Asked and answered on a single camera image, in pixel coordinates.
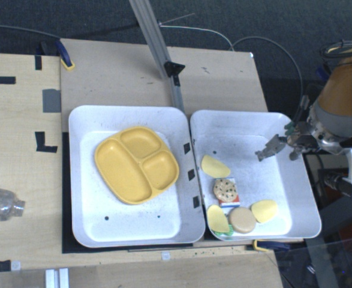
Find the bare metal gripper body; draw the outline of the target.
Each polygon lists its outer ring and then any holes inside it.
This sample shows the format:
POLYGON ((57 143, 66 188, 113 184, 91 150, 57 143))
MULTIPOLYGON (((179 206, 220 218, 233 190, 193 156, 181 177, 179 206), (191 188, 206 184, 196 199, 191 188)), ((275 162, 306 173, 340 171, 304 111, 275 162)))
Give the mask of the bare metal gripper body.
POLYGON ((331 133, 321 123, 300 121, 286 125, 287 144, 302 149, 302 153, 324 151, 333 155, 346 154, 352 149, 352 137, 344 138, 331 133))

